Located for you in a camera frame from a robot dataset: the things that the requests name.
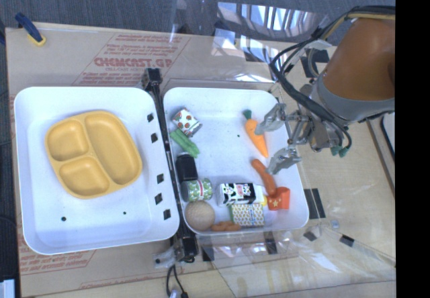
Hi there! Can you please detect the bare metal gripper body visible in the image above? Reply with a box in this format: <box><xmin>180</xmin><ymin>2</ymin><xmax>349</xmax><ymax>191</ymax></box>
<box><xmin>286</xmin><ymin>110</ymin><xmax>347</xmax><ymax>153</ymax></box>

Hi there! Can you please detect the orange carrot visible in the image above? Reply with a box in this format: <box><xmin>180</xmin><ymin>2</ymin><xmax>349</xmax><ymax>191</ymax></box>
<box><xmin>243</xmin><ymin>109</ymin><xmax>269</xmax><ymax>159</ymax></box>

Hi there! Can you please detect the orange sausage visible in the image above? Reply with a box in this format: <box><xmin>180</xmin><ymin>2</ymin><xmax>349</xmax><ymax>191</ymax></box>
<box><xmin>251</xmin><ymin>158</ymin><xmax>277</xmax><ymax>197</ymax></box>

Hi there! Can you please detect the red fries box with star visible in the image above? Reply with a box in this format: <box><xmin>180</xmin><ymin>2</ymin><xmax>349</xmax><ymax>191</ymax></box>
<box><xmin>267</xmin><ymin>186</ymin><xmax>291</xmax><ymax>211</ymax></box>

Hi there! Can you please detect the white plastic tray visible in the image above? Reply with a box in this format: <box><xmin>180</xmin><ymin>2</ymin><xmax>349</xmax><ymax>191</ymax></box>
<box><xmin>162</xmin><ymin>87</ymin><xmax>310</xmax><ymax>236</ymax></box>
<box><xmin>13</xmin><ymin>86</ymin><xmax>180</xmax><ymax>256</ymax></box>

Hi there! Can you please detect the cow print milk carton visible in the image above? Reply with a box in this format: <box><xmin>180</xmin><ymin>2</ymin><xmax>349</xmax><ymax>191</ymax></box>
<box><xmin>216</xmin><ymin>182</ymin><xmax>266</xmax><ymax>207</ymax></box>

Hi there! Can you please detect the yellow printed carton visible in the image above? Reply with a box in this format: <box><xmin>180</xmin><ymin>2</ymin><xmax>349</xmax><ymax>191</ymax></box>
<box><xmin>229</xmin><ymin>202</ymin><xmax>265</xmax><ymax>228</ymax></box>

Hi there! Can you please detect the white can with tomato print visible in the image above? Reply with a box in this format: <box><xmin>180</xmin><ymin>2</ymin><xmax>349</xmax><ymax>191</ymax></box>
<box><xmin>171</xmin><ymin>107</ymin><xmax>203</xmax><ymax>138</ymax></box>

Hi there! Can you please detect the orange pretzel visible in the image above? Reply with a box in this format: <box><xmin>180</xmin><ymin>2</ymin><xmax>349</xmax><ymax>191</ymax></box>
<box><xmin>210</xmin><ymin>221</ymin><xmax>242</xmax><ymax>232</ymax></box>

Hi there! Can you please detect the green printed can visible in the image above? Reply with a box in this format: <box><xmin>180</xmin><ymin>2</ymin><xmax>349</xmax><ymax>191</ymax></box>
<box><xmin>181</xmin><ymin>177</ymin><xmax>214</xmax><ymax>203</ymax></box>

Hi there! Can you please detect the green pea pod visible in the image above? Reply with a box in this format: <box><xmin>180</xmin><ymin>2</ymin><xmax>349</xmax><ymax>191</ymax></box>
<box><xmin>169</xmin><ymin>128</ymin><xmax>201</xmax><ymax>158</ymax></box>

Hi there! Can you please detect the beige round bread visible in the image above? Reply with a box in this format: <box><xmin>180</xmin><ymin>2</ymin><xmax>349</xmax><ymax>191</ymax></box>
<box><xmin>184</xmin><ymin>200</ymin><xmax>216</xmax><ymax>232</ymax></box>

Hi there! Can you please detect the yellow divided plate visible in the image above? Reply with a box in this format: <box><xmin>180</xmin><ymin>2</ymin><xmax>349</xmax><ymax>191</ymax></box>
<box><xmin>44</xmin><ymin>109</ymin><xmax>143</xmax><ymax>200</ymax></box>

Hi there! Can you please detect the brown cardboard board red print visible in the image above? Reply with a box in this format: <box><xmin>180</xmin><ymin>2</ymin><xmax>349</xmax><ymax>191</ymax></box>
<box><xmin>5</xmin><ymin>21</ymin><xmax>323</xmax><ymax>298</ymax></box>

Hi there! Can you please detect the black block with thin wires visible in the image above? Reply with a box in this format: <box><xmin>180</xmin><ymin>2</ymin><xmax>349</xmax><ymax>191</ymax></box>
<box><xmin>140</xmin><ymin>67</ymin><xmax>164</xmax><ymax>91</ymax></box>
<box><xmin>171</xmin><ymin>232</ymin><xmax>200</xmax><ymax>263</ymax></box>

